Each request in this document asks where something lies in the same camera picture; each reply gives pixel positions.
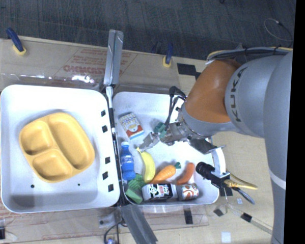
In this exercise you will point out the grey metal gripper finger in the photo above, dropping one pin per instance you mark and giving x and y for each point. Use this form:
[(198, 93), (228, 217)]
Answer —
[(148, 141)]

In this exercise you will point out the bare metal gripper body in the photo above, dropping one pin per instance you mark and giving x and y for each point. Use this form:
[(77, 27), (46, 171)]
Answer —
[(176, 133)]

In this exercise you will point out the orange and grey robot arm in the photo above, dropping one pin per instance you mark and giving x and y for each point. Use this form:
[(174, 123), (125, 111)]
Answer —
[(250, 98)]

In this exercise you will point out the yellow banana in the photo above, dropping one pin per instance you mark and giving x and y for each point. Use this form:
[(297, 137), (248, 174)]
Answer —
[(149, 164)]

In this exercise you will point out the red and white carton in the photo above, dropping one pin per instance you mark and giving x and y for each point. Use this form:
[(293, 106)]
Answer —
[(130, 125)]

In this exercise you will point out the blue plastic bottle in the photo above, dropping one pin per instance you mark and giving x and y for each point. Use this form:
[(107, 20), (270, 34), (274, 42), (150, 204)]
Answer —
[(127, 161)]

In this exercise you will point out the white plastic tray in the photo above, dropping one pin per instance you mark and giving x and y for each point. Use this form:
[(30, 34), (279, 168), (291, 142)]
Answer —
[(148, 106), (13, 193)]

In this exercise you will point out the orange carrot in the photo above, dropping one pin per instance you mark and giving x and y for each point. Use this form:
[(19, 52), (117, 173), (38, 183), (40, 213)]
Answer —
[(165, 173)]

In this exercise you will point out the orange sausage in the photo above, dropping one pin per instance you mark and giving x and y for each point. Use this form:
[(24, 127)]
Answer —
[(188, 173)]

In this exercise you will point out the cow print milk carton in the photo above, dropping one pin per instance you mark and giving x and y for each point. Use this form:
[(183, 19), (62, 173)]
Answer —
[(159, 192)]

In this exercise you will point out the green block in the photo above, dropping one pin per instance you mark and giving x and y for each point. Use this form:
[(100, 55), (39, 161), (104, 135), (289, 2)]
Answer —
[(133, 195)]

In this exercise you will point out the orange and white can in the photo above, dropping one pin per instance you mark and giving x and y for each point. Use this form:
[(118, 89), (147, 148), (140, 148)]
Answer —
[(188, 191)]

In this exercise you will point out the yellow divided plate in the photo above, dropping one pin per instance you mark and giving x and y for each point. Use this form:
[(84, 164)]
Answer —
[(65, 134)]

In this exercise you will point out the brown cardboard board red print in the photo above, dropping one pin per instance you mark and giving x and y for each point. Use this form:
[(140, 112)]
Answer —
[(56, 63)]

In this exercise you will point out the black cylinder on white bracket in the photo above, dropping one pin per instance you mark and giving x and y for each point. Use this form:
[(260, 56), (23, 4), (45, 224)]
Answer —
[(206, 169)]

